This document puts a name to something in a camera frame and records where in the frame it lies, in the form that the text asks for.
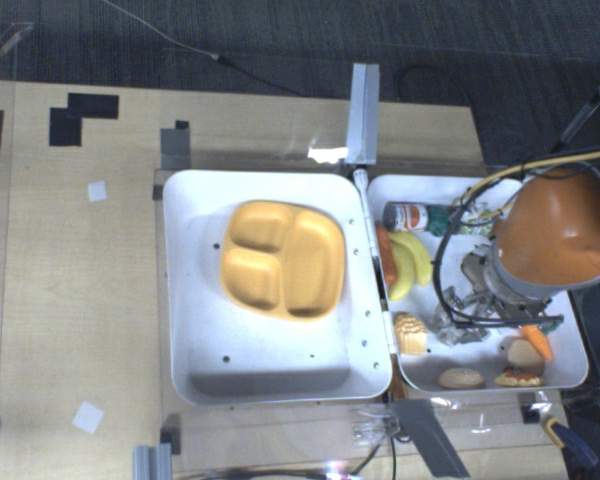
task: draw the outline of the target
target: yellow cable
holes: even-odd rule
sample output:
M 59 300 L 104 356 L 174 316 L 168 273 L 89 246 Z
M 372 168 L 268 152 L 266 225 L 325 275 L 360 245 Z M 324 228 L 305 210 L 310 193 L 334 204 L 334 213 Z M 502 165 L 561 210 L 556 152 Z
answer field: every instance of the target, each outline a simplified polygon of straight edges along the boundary
M 522 168 L 525 170 L 528 169 L 536 169 L 538 167 L 546 167 L 548 165 L 558 165 L 558 164 L 570 164 L 574 162 L 584 162 L 587 160 L 597 160 L 600 158 L 600 151 L 596 151 L 593 153 L 583 153 L 579 155 L 571 155 L 571 156 L 561 156 L 557 158 L 547 158 L 546 160 L 536 160 L 535 162 L 529 162 L 527 164 L 520 164 L 514 167 L 508 167 L 507 169 L 503 169 L 502 171 L 496 172 L 495 174 L 491 174 L 486 178 L 481 179 L 478 183 L 476 183 L 473 187 L 467 190 L 464 194 L 459 197 L 456 197 L 453 200 L 453 205 L 457 204 L 461 199 L 469 197 L 476 190 L 484 185 L 491 183 L 493 180 L 498 178 L 504 178 L 505 176 L 509 176 L 510 174 L 516 174 L 520 172 Z

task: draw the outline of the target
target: orange divided plate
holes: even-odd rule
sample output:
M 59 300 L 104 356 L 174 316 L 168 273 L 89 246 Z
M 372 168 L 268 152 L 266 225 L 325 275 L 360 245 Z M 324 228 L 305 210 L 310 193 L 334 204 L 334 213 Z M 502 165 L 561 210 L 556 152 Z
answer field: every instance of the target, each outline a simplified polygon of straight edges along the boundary
M 220 280 L 239 306 L 311 321 L 338 304 L 344 266 L 344 237 L 332 219 L 303 206 L 251 201 L 229 222 Z

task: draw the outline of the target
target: yellow banana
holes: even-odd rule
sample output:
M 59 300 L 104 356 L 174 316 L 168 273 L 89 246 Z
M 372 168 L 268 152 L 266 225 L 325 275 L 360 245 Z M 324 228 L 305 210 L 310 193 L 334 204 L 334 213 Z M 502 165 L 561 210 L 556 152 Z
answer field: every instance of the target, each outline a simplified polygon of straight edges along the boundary
M 408 231 L 392 231 L 389 233 L 389 240 L 394 244 L 399 244 L 411 252 L 413 261 L 416 264 L 416 279 L 420 286 L 427 286 L 433 276 L 433 265 L 431 265 L 431 255 L 424 244 Z
M 389 287 L 389 300 L 404 299 L 413 288 L 416 279 L 416 265 L 409 249 L 391 242 L 391 254 L 396 264 L 396 280 Z

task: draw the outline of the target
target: thin white wire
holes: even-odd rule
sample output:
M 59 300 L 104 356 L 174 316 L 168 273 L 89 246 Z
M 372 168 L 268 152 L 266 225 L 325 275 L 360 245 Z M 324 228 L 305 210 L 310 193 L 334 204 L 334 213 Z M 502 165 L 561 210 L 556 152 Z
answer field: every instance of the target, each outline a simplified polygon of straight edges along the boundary
M 114 4 L 113 2 L 111 2 L 110 0 L 100 0 L 101 2 L 104 2 L 105 4 L 113 7 L 114 9 L 116 9 L 117 11 L 121 12 L 122 14 L 129 16 L 130 18 L 136 20 L 138 23 L 141 23 L 142 25 L 144 25 L 145 27 L 147 27 L 149 30 L 152 30 L 153 32 L 155 32 L 156 34 L 158 34 L 160 37 L 162 37 L 163 39 L 165 39 L 166 41 L 175 44 L 176 46 L 179 46 L 181 48 L 185 48 L 186 50 L 190 50 L 192 52 L 195 53 L 200 53 L 202 55 L 206 55 L 208 57 L 211 57 L 213 60 L 218 60 L 220 58 L 220 55 L 217 53 L 213 53 L 213 52 L 208 52 L 206 50 L 201 50 L 199 48 L 194 48 L 193 46 L 190 46 L 188 44 L 182 43 L 180 41 L 178 41 L 177 39 L 174 39 L 173 37 L 168 36 L 167 34 L 165 34 L 164 32 L 162 32 L 161 30 L 157 29 L 156 27 L 154 27 L 151 23 L 148 23 L 147 21 L 143 20 L 142 18 L 140 18 L 139 16 L 136 16 L 135 14 L 127 11 L 126 9 L 120 7 L 117 4 Z

